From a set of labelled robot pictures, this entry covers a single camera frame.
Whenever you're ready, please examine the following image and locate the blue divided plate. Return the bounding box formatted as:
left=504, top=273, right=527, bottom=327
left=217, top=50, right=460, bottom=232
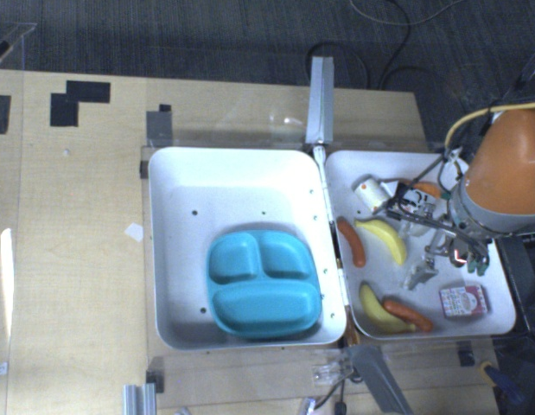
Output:
left=206, top=229, right=324, bottom=342

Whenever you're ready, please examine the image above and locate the pink and white carton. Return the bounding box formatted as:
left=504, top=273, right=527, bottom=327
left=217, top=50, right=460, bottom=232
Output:
left=439, top=284, right=490, bottom=319

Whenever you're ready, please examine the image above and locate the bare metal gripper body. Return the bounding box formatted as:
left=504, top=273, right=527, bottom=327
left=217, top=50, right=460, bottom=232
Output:
left=431, top=214, right=494, bottom=271

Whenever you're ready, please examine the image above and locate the yellow banana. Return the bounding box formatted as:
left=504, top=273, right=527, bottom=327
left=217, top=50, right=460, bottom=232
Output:
left=353, top=218, right=408, bottom=267
left=358, top=282, right=417, bottom=335

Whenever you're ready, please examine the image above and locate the orange carrot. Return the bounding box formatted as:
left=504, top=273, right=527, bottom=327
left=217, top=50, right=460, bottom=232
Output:
left=411, top=181, right=443, bottom=200

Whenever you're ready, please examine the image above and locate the white plastic tray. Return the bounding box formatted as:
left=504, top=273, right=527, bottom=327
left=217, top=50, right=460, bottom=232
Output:
left=147, top=146, right=348, bottom=352
left=325, top=150, right=518, bottom=341

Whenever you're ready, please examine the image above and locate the orange sausage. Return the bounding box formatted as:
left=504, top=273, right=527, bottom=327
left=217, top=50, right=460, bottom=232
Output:
left=336, top=216, right=367, bottom=269
left=382, top=297, right=434, bottom=334

